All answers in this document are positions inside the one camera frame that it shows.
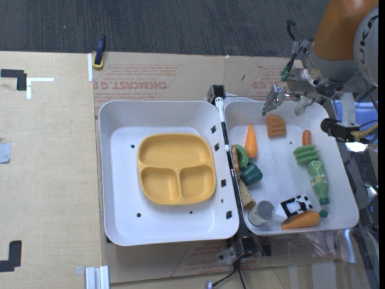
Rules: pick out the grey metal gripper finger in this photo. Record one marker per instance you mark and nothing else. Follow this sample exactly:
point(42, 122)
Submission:
point(273, 99)
point(303, 104)

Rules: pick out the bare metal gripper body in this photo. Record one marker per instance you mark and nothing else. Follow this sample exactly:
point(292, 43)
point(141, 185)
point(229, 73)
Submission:
point(303, 84)

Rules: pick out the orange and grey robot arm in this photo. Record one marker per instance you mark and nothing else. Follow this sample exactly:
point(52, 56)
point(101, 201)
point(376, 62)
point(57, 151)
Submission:
point(337, 26)

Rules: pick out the brown toy waffle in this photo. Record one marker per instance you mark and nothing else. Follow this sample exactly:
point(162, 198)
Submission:
point(276, 126)

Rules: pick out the orange toy sausage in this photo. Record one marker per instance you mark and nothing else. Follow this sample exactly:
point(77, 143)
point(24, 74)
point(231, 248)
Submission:
point(306, 137)

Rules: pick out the orange toy carrot cone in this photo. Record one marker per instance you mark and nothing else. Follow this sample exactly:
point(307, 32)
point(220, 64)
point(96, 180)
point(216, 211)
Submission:
point(251, 143)

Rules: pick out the green ribbed toy pea pod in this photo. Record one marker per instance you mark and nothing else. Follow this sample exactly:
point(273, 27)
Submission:
point(306, 154)

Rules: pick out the white plastic tray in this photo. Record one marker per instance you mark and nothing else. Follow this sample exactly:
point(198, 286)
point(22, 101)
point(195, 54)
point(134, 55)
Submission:
point(126, 167)
point(279, 173)

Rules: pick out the green plastic bottle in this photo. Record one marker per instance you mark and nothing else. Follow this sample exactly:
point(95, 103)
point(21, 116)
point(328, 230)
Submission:
point(319, 179)

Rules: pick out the dark green toy pepper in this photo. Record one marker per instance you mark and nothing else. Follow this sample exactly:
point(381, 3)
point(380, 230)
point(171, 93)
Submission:
point(251, 175)

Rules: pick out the tan toy bread slice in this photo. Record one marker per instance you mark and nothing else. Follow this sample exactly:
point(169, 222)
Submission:
point(246, 196)

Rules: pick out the black and white carton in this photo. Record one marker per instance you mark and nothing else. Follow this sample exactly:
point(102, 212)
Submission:
point(296, 205)

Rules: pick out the yellow divided plate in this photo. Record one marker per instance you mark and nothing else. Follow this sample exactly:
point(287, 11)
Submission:
point(176, 149)

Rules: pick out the small grey can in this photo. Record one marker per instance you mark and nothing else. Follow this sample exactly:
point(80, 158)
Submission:
point(261, 212)

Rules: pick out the orange carrot with green top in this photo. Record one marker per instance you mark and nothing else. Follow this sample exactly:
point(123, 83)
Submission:
point(302, 220)

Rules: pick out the brown cardboard board, red print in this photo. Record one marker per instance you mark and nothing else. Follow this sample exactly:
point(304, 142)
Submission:
point(156, 77)

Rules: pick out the black cylinder on white bracket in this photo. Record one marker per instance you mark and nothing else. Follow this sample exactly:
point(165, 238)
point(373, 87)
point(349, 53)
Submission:
point(337, 128)

